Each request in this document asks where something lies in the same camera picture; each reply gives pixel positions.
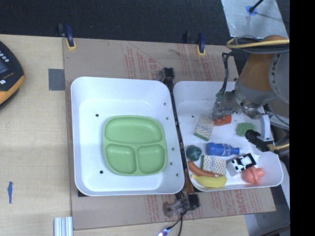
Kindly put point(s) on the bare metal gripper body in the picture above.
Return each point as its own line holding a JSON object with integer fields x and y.
{"x": 231, "y": 104}

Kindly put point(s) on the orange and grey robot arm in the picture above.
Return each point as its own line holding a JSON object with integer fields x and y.
{"x": 257, "y": 72}

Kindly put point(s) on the light green grapes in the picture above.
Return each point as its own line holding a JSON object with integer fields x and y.
{"x": 244, "y": 128}

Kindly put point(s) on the green and white packet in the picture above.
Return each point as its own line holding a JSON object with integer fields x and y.
{"x": 204, "y": 128}
{"x": 213, "y": 165}

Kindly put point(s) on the blue bottle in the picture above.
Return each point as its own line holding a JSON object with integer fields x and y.
{"x": 219, "y": 149}

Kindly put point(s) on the dark green broccoli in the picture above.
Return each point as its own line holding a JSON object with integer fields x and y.
{"x": 194, "y": 152}

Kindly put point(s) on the black and white carton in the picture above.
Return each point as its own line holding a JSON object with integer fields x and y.
{"x": 240, "y": 165}

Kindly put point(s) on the white plastic tray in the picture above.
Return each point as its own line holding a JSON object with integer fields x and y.
{"x": 93, "y": 156}
{"x": 268, "y": 163}

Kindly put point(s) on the orange sausage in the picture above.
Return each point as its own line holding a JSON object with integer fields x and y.
{"x": 197, "y": 169}

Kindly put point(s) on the pink lumpy toy food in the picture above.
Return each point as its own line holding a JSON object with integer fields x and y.
{"x": 252, "y": 175}

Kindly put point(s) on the yellow banana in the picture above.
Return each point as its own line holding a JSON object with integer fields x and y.
{"x": 211, "y": 181}

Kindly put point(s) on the green divided plate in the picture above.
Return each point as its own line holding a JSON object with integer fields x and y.
{"x": 134, "y": 131}

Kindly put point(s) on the brown cardboard board red print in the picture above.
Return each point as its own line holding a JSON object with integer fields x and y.
{"x": 118, "y": 55}

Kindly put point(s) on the black cylinder on white bracket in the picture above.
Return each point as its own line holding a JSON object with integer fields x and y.
{"x": 253, "y": 135}

